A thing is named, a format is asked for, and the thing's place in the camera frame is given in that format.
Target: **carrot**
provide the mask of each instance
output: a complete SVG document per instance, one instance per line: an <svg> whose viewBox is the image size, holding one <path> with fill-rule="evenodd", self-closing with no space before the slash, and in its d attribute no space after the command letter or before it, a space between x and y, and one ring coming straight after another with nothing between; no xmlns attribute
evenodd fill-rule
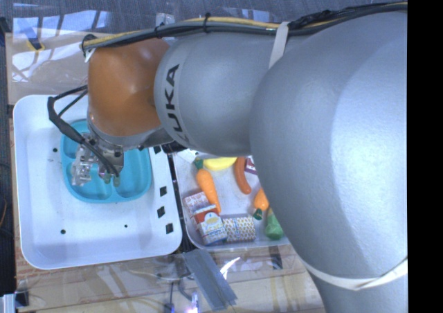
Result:
<svg viewBox="0 0 443 313"><path fill-rule="evenodd" d="M234 174L237 185L245 195L249 195L252 191L251 186L246 180L244 174L244 165L246 164L246 158L244 156L239 156L234 164Z"/></svg>
<svg viewBox="0 0 443 313"><path fill-rule="evenodd" d="M197 176L195 177L195 179L197 180L197 184L205 193L205 196L208 198L209 203L216 205L217 211L221 213L222 208L219 202L219 195L217 194L217 190L215 189L213 176L209 171L203 169L203 161L201 159L196 159L194 161L194 164L198 169Z"/></svg>
<svg viewBox="0 0 443 313"><path fill-rule="evenodd" d="M253 214L254 218L256 220L261 220L263 218L263 211L269 208L269 202L264 194L263 188L260 188L255 196L254 207L256 208Z"/></svg>

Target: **blue plate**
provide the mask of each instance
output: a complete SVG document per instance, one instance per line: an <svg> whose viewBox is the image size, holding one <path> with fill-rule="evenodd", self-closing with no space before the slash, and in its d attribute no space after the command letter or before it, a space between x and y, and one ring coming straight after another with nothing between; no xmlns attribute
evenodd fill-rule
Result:
<svg viewBox="0 0 443 313"><path fill-rule="evenodd" d="M86 120L76 121L71 124L79 133L89 133ZM61 154L64 183L69 192L85 202L111 203L137 199L145 194L152 182L150 155L147 149L125 152L125 166L120 173L120 185L115 187L105 182L98 176L98 165L91 169L92 180L83 186L71 184L71 166L75 161L75 152L78 144L65 135L62 136Z"/></svg>

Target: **white tray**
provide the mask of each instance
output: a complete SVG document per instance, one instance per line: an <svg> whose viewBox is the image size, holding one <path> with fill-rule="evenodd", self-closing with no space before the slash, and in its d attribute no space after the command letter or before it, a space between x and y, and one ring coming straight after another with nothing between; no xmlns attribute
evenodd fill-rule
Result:
<svg viewBox="0 0 443 313"><path fill-rule="evenodd" d="M177 183L179 185L180 197L183 198L200 193L201 190L195 180L197 169L195 166L186 160L186 156L182 157L180 154L174 156L174 166L177 175ZM253 200L255 194L260 189L260 181L256 175L246 173L246 179L251 185L252 192L249 195L242 193L235 180L233 166L220 171L211 172L217 194L219 196L221 206L221 217L232 217L234 215L252 215L254 213ZM289 241L286 237L279 240L271 240L264 233L266 228L266 213L264 213L263 220L254 221L255 234L257 238L253 242L238 242L238 243L224 243L205 246L201 239L200 233L195 228L194 224L189 218L187 211L183 208L183 217L185 219L186 231L191 242L200 249L208 251L221 251L233 249L248 249L259 247L271 247L274 245L286 245Z"/></svg>
<svg viewBox="0 0 443 313"><path fill-rule="evenodd" d="M57 101L57 111L74 98ZM182 232L166 154L149 149L152 185L140 198L111 204L80 201L64 184L60 151L53 151L60 148L62 134L48 119L47 100L48 96L26 96L14 108L17 196L25 259L39 269L57 269L175 251ZM81 99L63 119L84 119L87 103L87 98ZM162 207L165 214L159 217L157 210ZM173 231L167 233L167 226Z"/></svg>

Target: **orange carrot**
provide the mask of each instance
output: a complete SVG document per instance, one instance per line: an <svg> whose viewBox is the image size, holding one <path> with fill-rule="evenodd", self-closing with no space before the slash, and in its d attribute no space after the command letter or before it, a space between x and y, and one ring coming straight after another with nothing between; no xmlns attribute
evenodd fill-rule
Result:
<svg viewBox="0 0 443 313"><path fill-rule="evenodd" d="M203 169L203 161L201 159L197 159L194 164L198 169L195 179L197 180L200 189L205 193L209 203L216 205L218 212L221 213L222 208L220 206L217 190L215 189L213 176L209 171Z"/></svg>
<svg viewBox="0 0 443 313"><path fill-rule="evenodd" d="M269 202L264 194L263 188L258 190L257 195L254 199L254 207L256 208L253 216L256 220L260 220L263 218L263 211L269 208Z"/></svg>
<svg viewBox="0 0 443 313"><path fill-rule="evenodd" d="M246 158L244 156L239 156L235 161L234 165L234 174L235 180L237 181L237 185L245 195L249 195L252 191L251 186L246 180L246 176L244 174L244 165L246 164Z"/></svg>

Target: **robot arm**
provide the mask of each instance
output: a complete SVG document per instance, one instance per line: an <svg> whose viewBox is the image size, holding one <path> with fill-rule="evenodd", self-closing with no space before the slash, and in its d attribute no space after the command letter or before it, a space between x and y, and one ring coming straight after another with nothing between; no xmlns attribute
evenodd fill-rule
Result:
<svg viewBox="0 0 443 313"><path fill-rule="evenodd" d="M406 13L383 12L291 36L270 69L273 36L186 37L156 60L149 120L142 115L131 134L90 128L110 145L121 143L116 136L126 147L173 139L217 156L252 154L328 313L403 313L407 275L377 278L396 278L408 255L406 30ZM93 61L91 71L102 71ZM151 98L141 105L154 110Z"/></svg>

